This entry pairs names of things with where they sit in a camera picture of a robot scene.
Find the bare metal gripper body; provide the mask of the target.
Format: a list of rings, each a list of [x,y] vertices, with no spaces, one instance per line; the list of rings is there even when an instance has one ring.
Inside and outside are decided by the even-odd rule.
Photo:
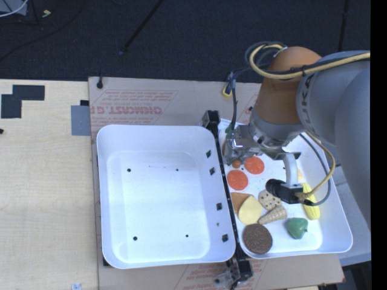
[[[239,124],[226,128],[225,162],[246,162],[253,155],[267,155],[275,161],[284,159],[283,142],[274,140],[255,126]]]

